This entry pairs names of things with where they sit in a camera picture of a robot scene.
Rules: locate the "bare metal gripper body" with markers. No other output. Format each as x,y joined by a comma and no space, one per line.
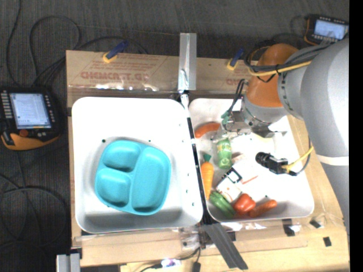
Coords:
241,123

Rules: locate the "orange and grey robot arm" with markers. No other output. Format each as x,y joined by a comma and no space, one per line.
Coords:
320,95

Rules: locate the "orange sausage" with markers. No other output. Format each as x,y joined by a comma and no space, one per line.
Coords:
263,207
205,129

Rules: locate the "orange carrot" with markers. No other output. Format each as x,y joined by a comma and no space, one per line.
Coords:
207,174

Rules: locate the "white carton with black print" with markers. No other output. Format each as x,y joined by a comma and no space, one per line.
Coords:
231,184

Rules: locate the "red pepper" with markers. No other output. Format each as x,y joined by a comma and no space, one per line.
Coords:
244,203

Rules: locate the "white plastic tray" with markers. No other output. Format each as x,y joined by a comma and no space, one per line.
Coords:
283,191
127,118

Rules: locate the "green pepper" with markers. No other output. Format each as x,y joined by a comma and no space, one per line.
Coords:
222,204

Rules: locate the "blue divided plate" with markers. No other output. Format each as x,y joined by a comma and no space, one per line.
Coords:
147,177

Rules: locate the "brown cardboard board red print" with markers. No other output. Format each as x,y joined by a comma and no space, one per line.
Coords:
119,72

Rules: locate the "black cylinder on white bracket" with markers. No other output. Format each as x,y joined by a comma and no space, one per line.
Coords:
270,161

